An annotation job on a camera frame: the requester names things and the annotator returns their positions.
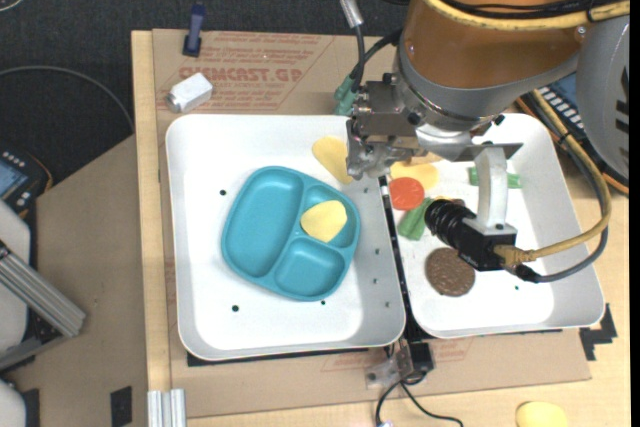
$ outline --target white connector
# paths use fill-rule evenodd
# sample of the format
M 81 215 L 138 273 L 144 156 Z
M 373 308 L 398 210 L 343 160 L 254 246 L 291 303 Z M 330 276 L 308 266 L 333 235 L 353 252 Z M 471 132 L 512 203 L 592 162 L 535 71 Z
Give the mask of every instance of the white connector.
M 213 85 L 202 73 L 196 73 L 176 84 L 165 97 L 171 112 L 187 113 L 211 98 Z

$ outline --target brown cookie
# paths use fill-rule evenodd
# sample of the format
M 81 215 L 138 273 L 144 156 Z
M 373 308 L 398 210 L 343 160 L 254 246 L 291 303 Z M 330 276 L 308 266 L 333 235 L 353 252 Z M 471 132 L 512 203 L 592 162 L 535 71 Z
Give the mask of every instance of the brown cookie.
M 450 247 L 434 250 L 426 263 L 427 279 L 440 294 L 459 297 L 466 294 L 476 280 L 476 271 Z

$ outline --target tomato slice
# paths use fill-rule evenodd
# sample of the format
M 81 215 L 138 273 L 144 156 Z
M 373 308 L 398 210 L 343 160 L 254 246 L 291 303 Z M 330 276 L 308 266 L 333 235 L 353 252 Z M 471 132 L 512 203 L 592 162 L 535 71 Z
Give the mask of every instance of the tomato slice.
M 396 210 L 413 210 L 424 200 L 424 187 L 415 178 L 403 176 L 389 182 L 389 197 Z

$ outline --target wooden edge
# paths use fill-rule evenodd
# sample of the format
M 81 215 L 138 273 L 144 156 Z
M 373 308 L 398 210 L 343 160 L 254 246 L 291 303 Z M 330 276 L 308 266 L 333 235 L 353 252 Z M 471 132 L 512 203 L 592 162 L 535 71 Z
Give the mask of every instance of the wooden edge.
M 153 36 L 131 33 L 133 97 L 136 116 L 140 243 L 149 390 L 171 389 L 169 324 L 162 242 L 162 208 L 153 72 Z

